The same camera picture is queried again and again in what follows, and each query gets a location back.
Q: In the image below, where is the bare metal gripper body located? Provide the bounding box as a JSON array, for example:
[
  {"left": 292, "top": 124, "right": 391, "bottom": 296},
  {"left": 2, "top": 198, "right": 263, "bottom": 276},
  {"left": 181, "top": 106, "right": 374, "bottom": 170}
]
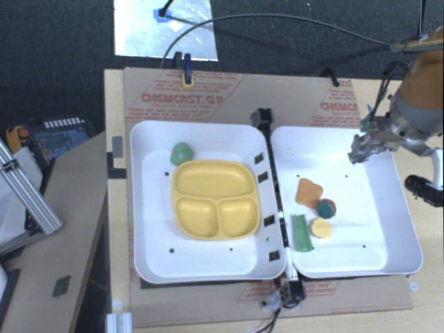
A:
[{"left": 360, "top": 115, "right": 432, "bottom": 155}]

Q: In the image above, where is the teal and orange toy ball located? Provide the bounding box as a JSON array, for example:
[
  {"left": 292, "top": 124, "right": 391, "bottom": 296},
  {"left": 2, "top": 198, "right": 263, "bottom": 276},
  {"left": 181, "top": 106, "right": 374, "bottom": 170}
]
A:
[{"left": 316, "top": 198, "right": 337, "bottom": 219}]

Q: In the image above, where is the orange toy slice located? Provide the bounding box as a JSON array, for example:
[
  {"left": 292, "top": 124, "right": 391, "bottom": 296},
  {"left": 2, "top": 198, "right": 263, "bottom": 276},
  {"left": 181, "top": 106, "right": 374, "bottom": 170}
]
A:
[{"left": 296, "top": 178, "right": 324, "bottom": 210}]

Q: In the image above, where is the yellow toy biscuit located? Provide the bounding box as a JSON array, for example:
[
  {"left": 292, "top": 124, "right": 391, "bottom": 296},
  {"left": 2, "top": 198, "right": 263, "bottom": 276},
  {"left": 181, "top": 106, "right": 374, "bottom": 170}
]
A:
[{"left": 309, "top": 217, "right": 333, "bottom": 239}]

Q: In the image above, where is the thin black and white rod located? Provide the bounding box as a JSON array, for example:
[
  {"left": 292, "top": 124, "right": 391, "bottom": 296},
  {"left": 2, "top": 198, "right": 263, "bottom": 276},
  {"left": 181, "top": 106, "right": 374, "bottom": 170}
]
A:
[{"left": 264, "top": 123, "right": 296, "bottom": 280}]

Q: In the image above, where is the white plastic tray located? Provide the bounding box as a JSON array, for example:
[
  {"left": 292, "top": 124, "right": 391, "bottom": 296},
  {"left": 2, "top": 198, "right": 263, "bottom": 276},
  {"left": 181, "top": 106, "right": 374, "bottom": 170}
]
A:
[
  {"left": 130, "top": 120, "right": 287, "bottom": 285},
  {"left": 270, "top": 126, "right": 424, "bottom": 280}
]

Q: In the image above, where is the green toy celery stick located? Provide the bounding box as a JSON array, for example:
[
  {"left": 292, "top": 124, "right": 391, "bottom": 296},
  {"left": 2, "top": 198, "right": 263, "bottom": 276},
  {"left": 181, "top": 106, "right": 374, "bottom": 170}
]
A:
[{"left": 291, "top": 214, "right": 315, "bottom": 253}]

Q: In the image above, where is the brown cardboard board red print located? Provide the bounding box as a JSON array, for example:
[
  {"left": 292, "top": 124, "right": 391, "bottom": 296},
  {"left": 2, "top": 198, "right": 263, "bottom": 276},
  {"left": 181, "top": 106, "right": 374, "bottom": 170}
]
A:
[{"left": 123, "top": 67, "right": 414, "bottom": 329}]

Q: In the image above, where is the yellow divided plate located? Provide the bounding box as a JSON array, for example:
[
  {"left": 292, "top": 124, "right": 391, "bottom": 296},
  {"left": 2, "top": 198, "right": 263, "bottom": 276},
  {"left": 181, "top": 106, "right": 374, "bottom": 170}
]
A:
[{"left": 171, "top": 160, "right": 262, "bottom": 241}]

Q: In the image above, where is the green toy pepper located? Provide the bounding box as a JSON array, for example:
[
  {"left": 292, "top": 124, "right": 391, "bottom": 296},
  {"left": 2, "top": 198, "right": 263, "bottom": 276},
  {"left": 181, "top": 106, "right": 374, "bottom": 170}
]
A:
[{"left": 169, "top": 142, "right": 194, "bottom": 167}]

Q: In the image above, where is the black cylinder on white bracket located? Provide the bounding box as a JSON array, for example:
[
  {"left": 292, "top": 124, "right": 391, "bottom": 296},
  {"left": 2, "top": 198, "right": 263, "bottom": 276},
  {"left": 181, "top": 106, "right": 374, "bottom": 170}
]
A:
[{"left": 404, "top": 148, "right": 444, "bottom": 207}]

